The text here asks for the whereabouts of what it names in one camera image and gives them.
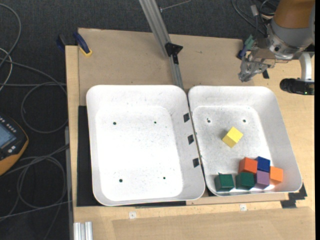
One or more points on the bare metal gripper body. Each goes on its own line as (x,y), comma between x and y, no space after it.
(265,55)

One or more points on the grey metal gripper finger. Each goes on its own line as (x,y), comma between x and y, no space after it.
(243,74)
(257,69)

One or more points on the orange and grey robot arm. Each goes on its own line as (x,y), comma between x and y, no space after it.
(293,7)

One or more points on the white plastic tray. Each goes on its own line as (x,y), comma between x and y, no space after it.
(225,109)
(140,146)

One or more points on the yellow cube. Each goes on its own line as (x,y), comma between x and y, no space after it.
(232,137)

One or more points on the dark orange cube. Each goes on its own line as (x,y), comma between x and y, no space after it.
(248,165)

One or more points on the blue cube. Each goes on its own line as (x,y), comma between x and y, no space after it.
(264,163)

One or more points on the light orange cube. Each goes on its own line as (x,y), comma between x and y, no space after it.
(276,174)

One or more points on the green cube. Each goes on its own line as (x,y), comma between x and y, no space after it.
(224,182)
(245,180)

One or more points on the purple cube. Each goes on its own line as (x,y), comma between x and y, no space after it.
(262,179)

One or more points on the pale brown flat board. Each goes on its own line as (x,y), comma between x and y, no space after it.
(130,59)

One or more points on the black cylinder on white bracket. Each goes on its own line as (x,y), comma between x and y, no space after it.
(296,86)

